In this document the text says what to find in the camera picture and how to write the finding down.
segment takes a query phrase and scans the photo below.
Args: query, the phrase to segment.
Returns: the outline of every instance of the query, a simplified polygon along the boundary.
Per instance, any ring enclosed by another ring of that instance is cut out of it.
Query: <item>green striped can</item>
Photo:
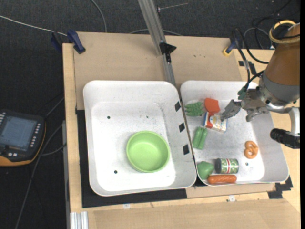
[[[215,171],[218,174],[236,174],[239,169],[236,158],[218,158],[215,160]]]

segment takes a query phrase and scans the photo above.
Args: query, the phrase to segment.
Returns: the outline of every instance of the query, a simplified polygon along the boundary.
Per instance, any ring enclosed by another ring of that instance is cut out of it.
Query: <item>green plate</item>
[[[131,165],[142,172],[159,171],[166,166],[170,158],[170,148],[165,139],[151,131],[132,135],[126,152]]]

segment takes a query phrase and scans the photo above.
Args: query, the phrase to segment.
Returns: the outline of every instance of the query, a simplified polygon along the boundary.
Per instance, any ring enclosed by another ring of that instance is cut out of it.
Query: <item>metal pole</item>
[[[158,55],[163,54],[163,66],[165,71],[166,80],[173,85],[176,85],[175,78],[173,75],[173,67],[165,56],[165,53],[161,52],[160,44],[166,43],[165,35],[162,29],[160,18],[157,12],[157,7],[153,0],[138,0],[140,8],[142,10],[143,17],[145,19],[147,28],[152,37],[152,41],[155,45],[155,49]]]

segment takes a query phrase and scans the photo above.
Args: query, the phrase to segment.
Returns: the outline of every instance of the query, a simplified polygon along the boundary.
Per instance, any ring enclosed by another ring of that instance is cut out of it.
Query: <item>orange sausage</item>
[[[234,183],[236,180],[237,180],[236,175],[214,175],[208,177],[208,182],[210,184],[222,183],[222,182]]]
[[[249,159],[255,158],[258,153],[258,146],[256,143],[253,141],[247,141],[245,147],[244,155]]]

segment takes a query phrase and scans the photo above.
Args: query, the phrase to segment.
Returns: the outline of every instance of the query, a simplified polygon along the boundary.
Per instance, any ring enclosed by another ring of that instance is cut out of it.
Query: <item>toy pretzel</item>
[[[253,141],[247,141],[245,147],[244,155],[249,159],[255,158],[258,153],[258,146],[256,143]]]

